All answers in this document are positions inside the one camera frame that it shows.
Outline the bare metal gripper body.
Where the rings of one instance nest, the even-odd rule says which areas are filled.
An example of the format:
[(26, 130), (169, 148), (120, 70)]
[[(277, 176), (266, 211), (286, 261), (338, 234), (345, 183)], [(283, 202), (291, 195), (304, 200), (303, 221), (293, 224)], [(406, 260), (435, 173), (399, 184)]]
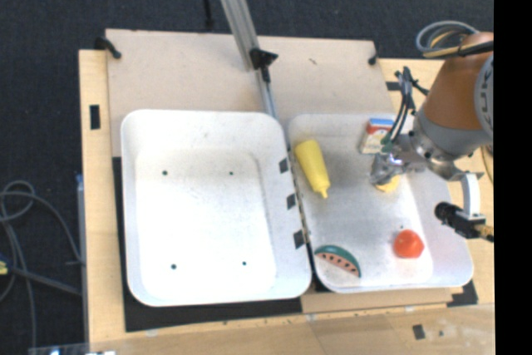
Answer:
[(442, 150), (421, 133), (399, 135), (392, 144), (391, 158), (392, 164), (403, 173), (429, 170), (443, 180), (460, 179), (456, 156)]

